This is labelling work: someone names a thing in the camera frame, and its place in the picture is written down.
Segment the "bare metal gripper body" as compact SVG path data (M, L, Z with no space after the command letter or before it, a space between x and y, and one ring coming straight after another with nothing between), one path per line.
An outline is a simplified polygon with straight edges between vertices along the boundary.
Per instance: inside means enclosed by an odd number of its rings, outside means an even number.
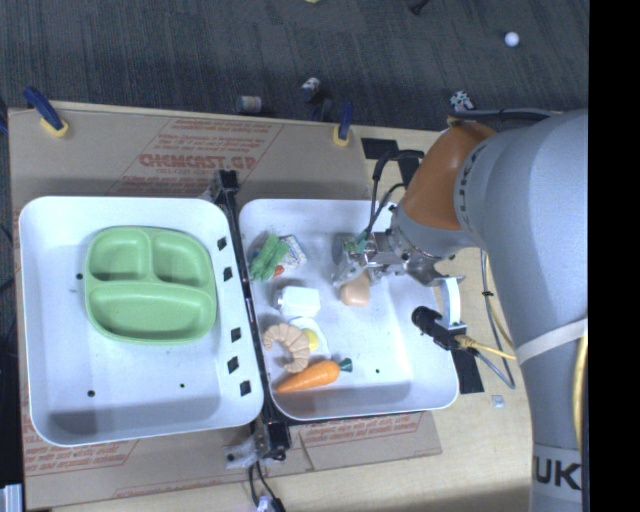
M368 238L359 234L354 241L354 261L344 267L366 267L362 275L368 275L371 283L383 276L407 275L422 285L435 286L446 277L436 265L453 259L465 247L465 234L434 232L422 242L425 245L418 246L401 232L373 232Z

